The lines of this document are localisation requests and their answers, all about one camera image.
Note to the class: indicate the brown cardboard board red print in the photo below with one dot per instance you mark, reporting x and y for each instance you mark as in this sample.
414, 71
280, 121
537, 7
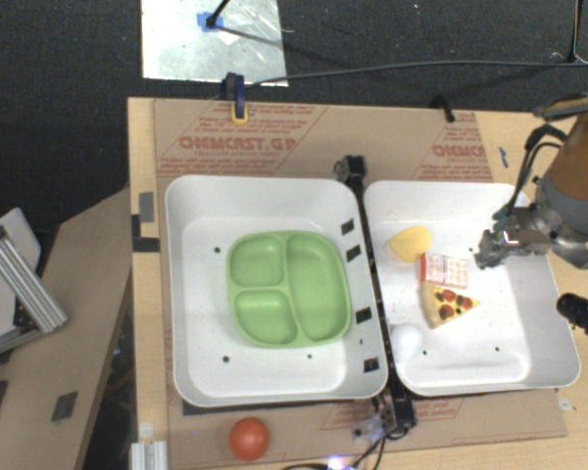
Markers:
284, 140

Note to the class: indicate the red and white packet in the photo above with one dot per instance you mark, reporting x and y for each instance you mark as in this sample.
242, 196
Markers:
444, 268

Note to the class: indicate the orange ball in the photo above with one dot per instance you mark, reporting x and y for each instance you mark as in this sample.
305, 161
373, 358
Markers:
248, 438

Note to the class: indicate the white ball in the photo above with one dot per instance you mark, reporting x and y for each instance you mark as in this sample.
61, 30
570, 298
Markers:
406, 342

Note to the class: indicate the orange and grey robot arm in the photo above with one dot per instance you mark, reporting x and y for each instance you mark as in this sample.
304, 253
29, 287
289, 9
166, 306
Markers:
580, 164

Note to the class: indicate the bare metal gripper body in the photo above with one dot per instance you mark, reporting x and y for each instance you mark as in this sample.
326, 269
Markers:
529, 240

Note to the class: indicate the pizza slice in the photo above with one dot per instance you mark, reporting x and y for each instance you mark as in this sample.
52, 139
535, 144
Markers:
443, 306

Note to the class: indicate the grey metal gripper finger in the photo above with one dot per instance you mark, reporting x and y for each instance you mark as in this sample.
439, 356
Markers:
484, 255
502, 252

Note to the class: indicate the black cylinder on white bracket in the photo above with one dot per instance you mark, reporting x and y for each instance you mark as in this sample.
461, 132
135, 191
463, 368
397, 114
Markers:
580, 311

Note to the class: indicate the white plastic tray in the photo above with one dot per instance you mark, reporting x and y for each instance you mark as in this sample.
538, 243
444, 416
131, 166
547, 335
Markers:
495, 360
201, 370

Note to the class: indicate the thin black and white rod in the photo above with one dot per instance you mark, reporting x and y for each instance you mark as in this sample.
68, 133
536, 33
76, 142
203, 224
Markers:
372, 272

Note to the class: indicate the green divided plate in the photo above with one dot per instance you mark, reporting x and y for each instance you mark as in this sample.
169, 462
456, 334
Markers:
289, 289

